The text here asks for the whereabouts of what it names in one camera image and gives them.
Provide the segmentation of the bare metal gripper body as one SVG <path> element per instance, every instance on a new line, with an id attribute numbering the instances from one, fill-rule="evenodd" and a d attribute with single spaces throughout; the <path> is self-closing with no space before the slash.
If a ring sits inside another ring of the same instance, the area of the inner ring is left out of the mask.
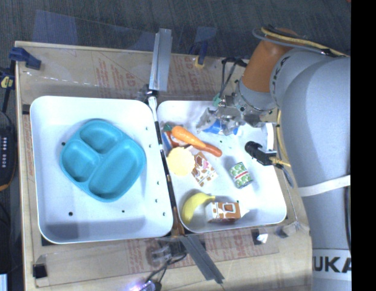
<path id="1" fill-rule="evenodd" d="M 219 95 L 217 117 L 229 127 L 248 124 L 258 127 L 264 115 L 264 104 L 241 94 Z"/>

